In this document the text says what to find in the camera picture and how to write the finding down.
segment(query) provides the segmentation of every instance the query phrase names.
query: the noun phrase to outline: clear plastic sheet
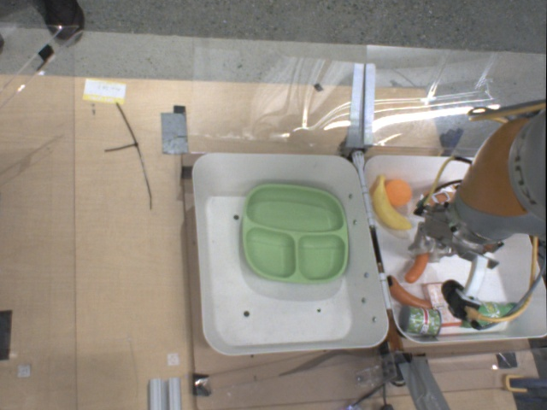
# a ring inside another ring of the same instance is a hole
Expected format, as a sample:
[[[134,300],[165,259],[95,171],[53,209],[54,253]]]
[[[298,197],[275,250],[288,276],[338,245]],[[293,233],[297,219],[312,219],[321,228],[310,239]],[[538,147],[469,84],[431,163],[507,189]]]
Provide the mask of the clear plastic sheet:
[[[244,65],[237,51],[198,44],[194,79],[218,74],[222,60]],[[469,110],[545,93],[545,55],[368,46],[361,63],[376,67],[367,146],[471,155],[497,125],[470,122]],[[271,50],[257,79],[197,83],[190,149],[337,153],[350,125],[353,70],[354,62]]]
[[[45,28],[0,32],[0,407],[76,408],[74,78]]]

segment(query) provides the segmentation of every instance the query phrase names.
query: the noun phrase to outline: white label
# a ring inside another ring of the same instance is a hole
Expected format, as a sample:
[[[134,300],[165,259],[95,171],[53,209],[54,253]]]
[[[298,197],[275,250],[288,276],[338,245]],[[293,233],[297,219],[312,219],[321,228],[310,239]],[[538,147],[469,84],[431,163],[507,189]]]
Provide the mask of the white label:
[[[180,364],[179,355],[175,352],[168,354],[168,366],[178,366]]]
[[[31,376],[31,365],[18,365],[17,366],[17,377],[18,378],[29,378]]]
[[[123,104],[126,99],[126,84],[108,80],[86,79],[84,100],[99,103]]]

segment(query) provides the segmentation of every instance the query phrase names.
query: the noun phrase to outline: twig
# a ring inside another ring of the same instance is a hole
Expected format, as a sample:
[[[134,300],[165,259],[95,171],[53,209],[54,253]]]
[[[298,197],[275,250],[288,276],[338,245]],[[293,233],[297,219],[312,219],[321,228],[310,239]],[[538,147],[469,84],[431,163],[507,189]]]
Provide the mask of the twig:
[[[115,150],[129,149],[130,147],[134,147],[137,150],[138,158],[140,160],[140,165],[143,168],[144,182],[146,182],[146,190],[148,190],[148,197],[150,199],[150,209],[152,209],[152,190],[150,189],[150,182],[148,180],[148,175],[146,174],[146,167],[144,166],[143,154],[140,151],[140,147],[138,146],[137,139],[135,138],[135,133],[133,132],[133,129],[131,128],[131,125],[129,124],[129,120],[127,119],[125,113],[123,112],[121,105],[119,103],[116,103],[116,107],[118,107],[118,110],[120,111],[120,114],[121,114],[121,118],[126,123],[127,130],[131,134],[131,138],[133,142],[131,144],[126,144],[125,146],[120,146],[113,149],[106,149],[105,152],[114,152]]]

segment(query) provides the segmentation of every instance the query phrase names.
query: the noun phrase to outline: gray floor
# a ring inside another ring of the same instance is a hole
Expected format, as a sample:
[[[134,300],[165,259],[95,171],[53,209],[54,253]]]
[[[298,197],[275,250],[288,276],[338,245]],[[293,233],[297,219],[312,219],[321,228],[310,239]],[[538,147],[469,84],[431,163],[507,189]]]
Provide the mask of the gray floor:
[[[79,0],[87,30],[545,53],[547,0]],[[41,22],[34,0],[0,20]]]

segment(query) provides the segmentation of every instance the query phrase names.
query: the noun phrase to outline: yellow sticky note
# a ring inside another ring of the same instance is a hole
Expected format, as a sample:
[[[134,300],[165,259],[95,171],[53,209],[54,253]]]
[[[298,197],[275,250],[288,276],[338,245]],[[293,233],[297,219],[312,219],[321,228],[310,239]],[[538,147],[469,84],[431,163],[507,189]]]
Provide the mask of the yellow sticky note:
[[[126,100],[126,84],[109,80],[86,79],[84,100],[123,105]]]

